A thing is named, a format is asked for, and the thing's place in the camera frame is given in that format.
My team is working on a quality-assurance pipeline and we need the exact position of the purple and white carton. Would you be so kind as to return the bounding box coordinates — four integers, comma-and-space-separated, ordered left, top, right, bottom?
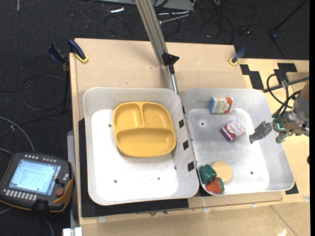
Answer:
220, 119, 247, 143

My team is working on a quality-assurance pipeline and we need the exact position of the yellow divided plate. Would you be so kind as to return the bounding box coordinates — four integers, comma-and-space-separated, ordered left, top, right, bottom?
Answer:
112, 101, 177, 159

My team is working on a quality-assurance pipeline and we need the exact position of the green toy pepper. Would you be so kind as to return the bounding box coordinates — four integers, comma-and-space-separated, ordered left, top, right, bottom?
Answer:
198, 164, 218, 184

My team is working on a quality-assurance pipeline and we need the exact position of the blue and red carton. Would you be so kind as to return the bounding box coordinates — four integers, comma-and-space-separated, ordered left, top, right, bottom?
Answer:
209, 97, 235, 115

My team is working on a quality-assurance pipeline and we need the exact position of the pale wood board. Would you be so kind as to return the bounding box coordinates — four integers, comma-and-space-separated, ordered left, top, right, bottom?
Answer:
74, 38, 283, 210

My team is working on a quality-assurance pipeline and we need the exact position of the tan round biscuit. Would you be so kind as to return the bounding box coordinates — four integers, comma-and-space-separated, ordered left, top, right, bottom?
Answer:
211, 160, 233, 184

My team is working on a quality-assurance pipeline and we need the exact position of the thin black and white rod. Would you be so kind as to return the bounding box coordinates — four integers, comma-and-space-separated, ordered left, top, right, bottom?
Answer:
183, 112, 198, 170

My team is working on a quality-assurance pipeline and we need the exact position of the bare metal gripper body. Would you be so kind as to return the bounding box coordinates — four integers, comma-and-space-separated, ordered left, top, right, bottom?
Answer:
272, 110, 310, 138

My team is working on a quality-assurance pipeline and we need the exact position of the white plastic tray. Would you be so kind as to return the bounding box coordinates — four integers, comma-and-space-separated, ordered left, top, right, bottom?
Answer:
83, 87, 200, 206
181, 88, 295, 197

